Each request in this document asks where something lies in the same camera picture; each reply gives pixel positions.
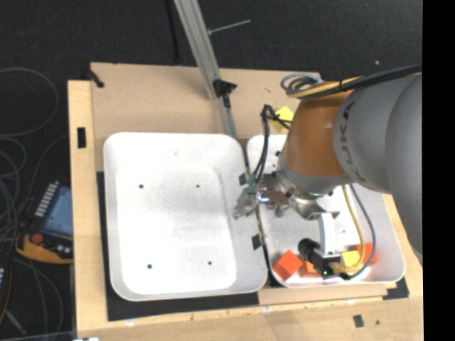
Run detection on black cylinder on white bracket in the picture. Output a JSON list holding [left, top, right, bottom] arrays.
[[297, 211, 344, 281]]

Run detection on pale wood board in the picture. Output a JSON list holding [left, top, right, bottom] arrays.
[[90, 61, 423, 307]]

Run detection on yellow cube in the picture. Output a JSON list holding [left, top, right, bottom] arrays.
[[341, 249, 362, 268]]

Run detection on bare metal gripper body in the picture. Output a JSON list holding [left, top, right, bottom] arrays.
[[256, 174, 341, 222]]

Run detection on white plastic tray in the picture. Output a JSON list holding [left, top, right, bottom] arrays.
[[245, 133, 407, 289], [102, 131, 269, 303]]

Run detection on thin black and white rod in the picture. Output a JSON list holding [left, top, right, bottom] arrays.
[[243, 151, 268, 259]]

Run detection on orange cube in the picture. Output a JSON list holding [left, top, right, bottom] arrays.
[[272, 249, 304, 281], [299, 261, 325, 280], [355, 242, 379, 266]]

